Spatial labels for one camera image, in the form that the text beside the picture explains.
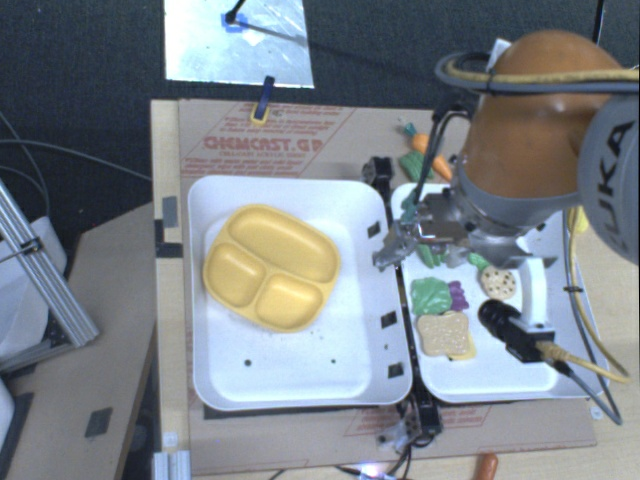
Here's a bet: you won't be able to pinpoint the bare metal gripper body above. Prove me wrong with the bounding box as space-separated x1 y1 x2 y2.
413 190 532 270

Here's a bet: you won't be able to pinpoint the green pea pod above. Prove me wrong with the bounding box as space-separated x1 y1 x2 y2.
414 242 444 270

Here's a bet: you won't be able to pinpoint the green lettuce leaf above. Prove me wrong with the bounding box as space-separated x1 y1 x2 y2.
410 276 452 317

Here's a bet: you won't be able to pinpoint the orange carrot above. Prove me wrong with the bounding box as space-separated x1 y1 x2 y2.
401 122 454 182

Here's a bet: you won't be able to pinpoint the thin black rod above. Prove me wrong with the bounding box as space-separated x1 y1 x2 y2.
378 182 427 410

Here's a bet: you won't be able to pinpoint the green toy vegetable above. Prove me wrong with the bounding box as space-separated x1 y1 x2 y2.
398 149 435 182

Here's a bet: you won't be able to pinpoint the purple grapes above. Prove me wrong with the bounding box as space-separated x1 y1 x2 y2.
446 280 470 314

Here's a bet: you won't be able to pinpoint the beige spotted biscuit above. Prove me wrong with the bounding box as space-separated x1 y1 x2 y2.
479 265 518 301

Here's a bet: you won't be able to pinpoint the brown bread slice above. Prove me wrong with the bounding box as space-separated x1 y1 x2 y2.
415 311 474 359

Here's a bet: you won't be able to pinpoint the yellow divided plate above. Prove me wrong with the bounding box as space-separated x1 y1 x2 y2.
201 203 343 334

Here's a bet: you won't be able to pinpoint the yellow cheese slice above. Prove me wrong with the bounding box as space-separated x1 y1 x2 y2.
446 336 478 362

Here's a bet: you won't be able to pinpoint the brown cardboard board red print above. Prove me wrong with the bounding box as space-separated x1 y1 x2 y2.
177 98 599 475

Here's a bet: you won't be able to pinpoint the white plastic tray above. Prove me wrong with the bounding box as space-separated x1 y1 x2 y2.
389 182 612 404
187 174 414 412

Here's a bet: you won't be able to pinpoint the orange sausage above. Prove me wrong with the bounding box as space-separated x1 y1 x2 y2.
474 452 500 480

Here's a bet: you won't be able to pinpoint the black block with thin wires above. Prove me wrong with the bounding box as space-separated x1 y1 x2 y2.
361 156 395 187
377 396 445 450

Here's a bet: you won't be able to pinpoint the black cylinder on white bracket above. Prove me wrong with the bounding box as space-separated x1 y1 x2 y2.
477 255 559 364

